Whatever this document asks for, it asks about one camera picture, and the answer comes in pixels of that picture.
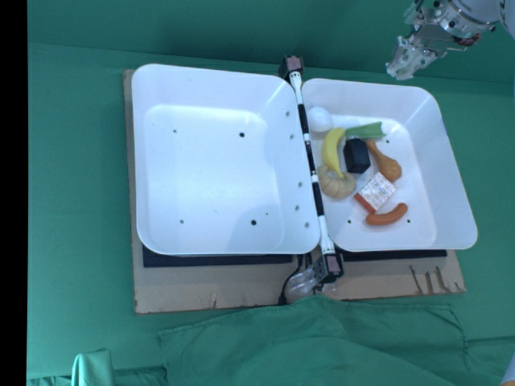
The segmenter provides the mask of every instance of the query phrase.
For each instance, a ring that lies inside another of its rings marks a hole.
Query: garlic
[[[356,188],[356,180],[348,172],[343,173],[343,177],[338,179],[338,175],[324,164],[316,170],[319,176],[320,188],[328,196],[335,199],[343,199]]]

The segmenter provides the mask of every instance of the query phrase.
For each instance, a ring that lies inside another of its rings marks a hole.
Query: green fabric
[[[161,331],[160,339],[170,386],[497,386],[502,376],[474,373],[447,306],[313,296]]]

